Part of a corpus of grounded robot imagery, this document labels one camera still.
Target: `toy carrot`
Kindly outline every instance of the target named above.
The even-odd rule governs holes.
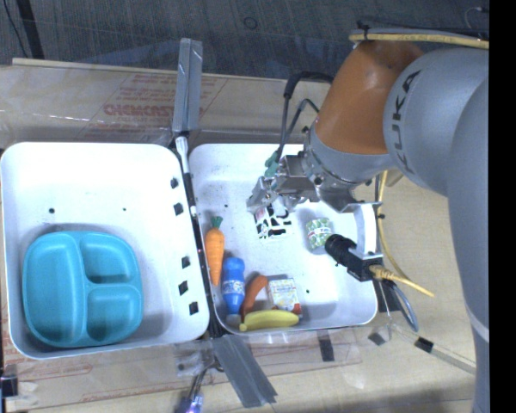
[[[222,274],[222,261],[224,260],[225,235],[220,230],[222,218],[212,218],[212,228],[205,235],[205,254],[212,284],[217,286]]]
[[[241,320],[244,321],[245,316],[252,312],[254,308],[256,297],[258,293],[267,286],[268,279],[265,275],[257,275],[252,281],[247,285],[247,289],[244,293],[243,304],[241,305],[241,309],[239,310],[241,313]]]

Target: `dark floor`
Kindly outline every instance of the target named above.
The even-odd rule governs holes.
[[[0,64],[32,56],[15,0],[5,3],[12,20],[0,0]],[[358,22],[372,28],[431,28],[471,35],[489,30],[489,0],[30,3],[45,59],[174,69],[179,40],[187,37],[203,42],[204,72],[253,77],[287,78],[295,71],[334,75],[351,50],[347,37]]]

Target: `blue divided plate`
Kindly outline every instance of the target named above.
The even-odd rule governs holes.
[[[28,328],[57,348],[119,342],[141,324],[139,265],[132,247],[95,231],[60,231],[38,237],[22,274]]]

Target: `black pole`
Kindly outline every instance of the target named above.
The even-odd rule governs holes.
[[[28,44],[34,59],[44,59],[44,52],[40,43],[40,37],[34,21],[33,9],[29,0],[16,0],[19,7],[19,13],[23,20],[23,27],[27,34]]]

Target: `banana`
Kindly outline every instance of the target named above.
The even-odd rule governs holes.
[[[264,311],[249,312],[244,317],[244,323],[239,324],[239,330],[272,329],[275,327],[289,327],[298,323],[300,318],[295,313],[282,309],[266,309]]]

